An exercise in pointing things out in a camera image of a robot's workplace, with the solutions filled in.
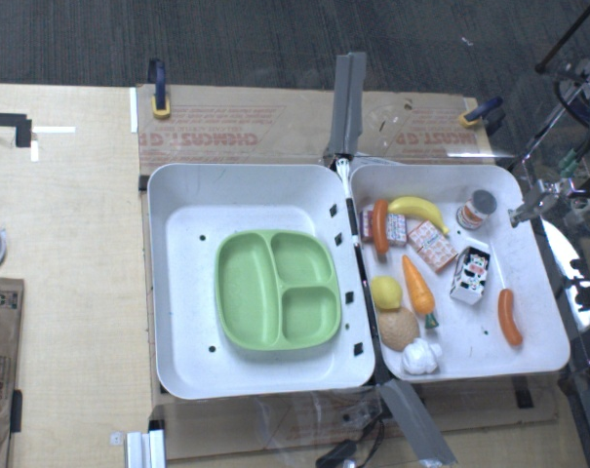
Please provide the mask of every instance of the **small box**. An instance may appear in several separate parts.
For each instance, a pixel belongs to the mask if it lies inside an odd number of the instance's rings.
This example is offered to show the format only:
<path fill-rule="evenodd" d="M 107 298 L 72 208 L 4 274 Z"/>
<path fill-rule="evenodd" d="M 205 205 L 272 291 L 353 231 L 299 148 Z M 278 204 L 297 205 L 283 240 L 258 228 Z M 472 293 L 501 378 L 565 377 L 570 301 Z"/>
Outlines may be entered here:
<path fill-rule="evenodd" d="M 436 272 L 457 256 L 457 250 L 429 220 L 423 221 L 408 235 L 408 242 L 418 255 Z"/>
<path fill-rule="evenodd" d="M 359 214 L 360 235 L 364 243 L 373 240 L 373 211 L 363 210 Z M 385 234 L 390 246 L 404 246 L 408 242 L 407 221 L 402 214 L 388 214 L 385 221 Z"/>
<path fill-rule="evenodd" d="M 489 253 L 474 247 L 461 252 L 452 276 L 451 297 L 470 305 L 479 301 L 486 287 L 489 266 Z"/>

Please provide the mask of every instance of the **brown sausage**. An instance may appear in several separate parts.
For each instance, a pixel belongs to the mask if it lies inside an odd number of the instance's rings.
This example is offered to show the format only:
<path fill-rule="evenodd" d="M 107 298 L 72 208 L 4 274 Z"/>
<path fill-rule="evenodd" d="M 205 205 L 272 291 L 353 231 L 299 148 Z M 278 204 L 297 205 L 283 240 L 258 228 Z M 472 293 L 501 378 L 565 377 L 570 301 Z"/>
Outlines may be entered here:
<path fill-rule="evenodd" d="M 501 290 L 498 295 L 498 321 L 509 344 L 520 345 L 523 339 L 513 320 L 513 292 L 508 288 Z"/>
<path fill-rule="evenodd" d="M 388 215 L 388 202 L 384 199 L 377 199 L 374 202 L 372 230 L 374 248 L 378 254 L 387 254 L 390 249 L 388 237 L 385 230 L 385 221 Z"/>

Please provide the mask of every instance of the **yellow banana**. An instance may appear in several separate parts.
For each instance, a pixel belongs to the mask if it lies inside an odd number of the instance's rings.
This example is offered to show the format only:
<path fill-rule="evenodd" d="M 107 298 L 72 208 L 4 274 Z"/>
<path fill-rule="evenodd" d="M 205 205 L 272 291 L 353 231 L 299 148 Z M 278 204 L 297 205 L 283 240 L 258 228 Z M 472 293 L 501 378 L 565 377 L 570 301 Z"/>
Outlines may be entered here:
<path fill-rule="evenodd" d="M 391 201 L 388 205 L 388 213 L 394 215 L 416 215 L 424 220 L 429 220 L 442 231 L 445 236 L 449 234 L 449 228 L 444 223 L 440 209 L 426 199 L 416 196 L 401 196 Z"/>

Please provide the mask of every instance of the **green plate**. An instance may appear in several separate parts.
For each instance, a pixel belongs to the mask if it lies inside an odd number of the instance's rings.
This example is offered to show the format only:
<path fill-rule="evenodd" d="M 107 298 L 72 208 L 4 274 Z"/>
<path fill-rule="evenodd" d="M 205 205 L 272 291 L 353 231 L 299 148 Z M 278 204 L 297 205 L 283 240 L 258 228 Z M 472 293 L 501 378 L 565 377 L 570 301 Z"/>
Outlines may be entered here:
<path fill-rule="evenodd" d="M 319 345 L 340 325 L 332 256 L 314 236 L 253 230 L 216 253 L 216 305 L 225 334 L 253 350 Z"/>

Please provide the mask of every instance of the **blue and yellow clamp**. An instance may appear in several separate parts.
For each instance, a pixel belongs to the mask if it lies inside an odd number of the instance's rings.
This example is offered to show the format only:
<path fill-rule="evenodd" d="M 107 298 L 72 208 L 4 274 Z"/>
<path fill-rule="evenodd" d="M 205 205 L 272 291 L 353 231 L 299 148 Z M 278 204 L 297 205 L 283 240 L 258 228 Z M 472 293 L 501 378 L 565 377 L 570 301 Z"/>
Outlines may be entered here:
<path fill-rule="evenodd" d="M 169 102 L 169 96 L 167 96 L 165 63 L 158 58 L 149 60 L 147 82 L 156 85 L 156 92 L 151 98 L 151 110 L 154 118 L 159 120 L 169 118 L 171 116 L 171 103 Z"/>
<path fill-rule="evenodd" d="M 470 129 L 479 123 L 479 118 L 485 118 L 491 111 L 502 105 L 502 97 L 494 97 L 479 104 L 472 111 L 465 111 L 459 115 L 459 124 L 464 129 Z"/>

